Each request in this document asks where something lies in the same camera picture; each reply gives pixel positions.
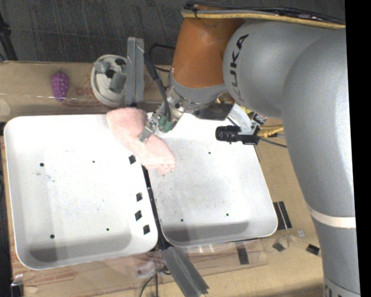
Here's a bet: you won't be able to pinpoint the pink plush toy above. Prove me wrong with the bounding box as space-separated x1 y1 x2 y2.
105 104 178 179

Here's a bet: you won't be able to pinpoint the black cylinder on white bracket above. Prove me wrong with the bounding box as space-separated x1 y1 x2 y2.
213 102 261 148

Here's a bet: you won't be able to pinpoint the brown cardboard board red print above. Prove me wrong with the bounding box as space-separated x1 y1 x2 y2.
0 45 325 297

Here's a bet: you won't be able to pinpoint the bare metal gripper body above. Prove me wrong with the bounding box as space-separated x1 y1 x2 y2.
146 87 191 131

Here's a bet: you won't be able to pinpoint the purple grapes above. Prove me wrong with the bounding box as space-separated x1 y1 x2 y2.
50 69 71 104

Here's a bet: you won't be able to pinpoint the white plastic tray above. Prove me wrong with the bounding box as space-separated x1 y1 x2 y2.
143 104 280 250
2 108 162 272

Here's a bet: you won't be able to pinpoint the white bowl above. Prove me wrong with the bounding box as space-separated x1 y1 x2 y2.
89 53 131 108

